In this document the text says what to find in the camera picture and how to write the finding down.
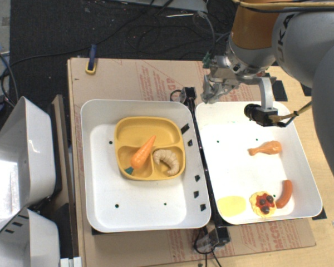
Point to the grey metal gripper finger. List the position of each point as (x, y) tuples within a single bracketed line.
[(206, 92), (219, 93)]

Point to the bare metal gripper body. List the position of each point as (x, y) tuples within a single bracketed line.
[(225, 72)]

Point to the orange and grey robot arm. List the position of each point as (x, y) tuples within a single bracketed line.
[(300, 43)]

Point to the yellow divided plate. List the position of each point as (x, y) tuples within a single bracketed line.
[(144, 129)]

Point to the orange chicken drumstick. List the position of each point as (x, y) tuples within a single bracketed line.
[(268, 148)]

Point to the beige croissant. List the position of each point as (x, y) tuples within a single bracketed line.
[(169, 160)]

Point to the white plastic tray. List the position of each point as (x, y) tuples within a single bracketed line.
[(19, 154), (144, 204), (28, 243), (239, 171)]

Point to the orange carrot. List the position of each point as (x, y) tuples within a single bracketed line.
[(142, 156)]

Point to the brown cardboard board, red print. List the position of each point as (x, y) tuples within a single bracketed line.
[(114, 76)]

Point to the pale yellow oval slice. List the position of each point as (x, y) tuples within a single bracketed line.
[(231, 206)]

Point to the yellow spaghetti with meatballs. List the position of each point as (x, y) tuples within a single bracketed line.
[(263, 204)]

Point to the orange sausage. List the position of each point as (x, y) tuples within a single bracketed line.
[(286, 195)]

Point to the black cylinder on white bracket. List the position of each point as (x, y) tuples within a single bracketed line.
[(263, 115)]

